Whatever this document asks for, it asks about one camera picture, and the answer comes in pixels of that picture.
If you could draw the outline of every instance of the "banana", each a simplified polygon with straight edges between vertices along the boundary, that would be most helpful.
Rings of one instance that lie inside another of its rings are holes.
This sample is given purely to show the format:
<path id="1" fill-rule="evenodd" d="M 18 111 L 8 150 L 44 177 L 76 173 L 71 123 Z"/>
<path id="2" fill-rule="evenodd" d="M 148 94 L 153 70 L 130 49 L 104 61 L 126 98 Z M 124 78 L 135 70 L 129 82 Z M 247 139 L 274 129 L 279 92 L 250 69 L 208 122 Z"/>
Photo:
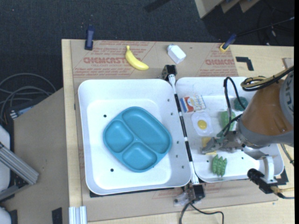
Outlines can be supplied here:
<path id="1" fill-rule="evenodd" d="M 130 50 L 130 46 L 127 46 L 126 60 L 135 69 L 138 69 L 138 70 L 147 70 L 149 68 L 147 64 L 145 64 L 145 63 L 137 60 L 137 58 L 134 56 L 134 54 Z"/>

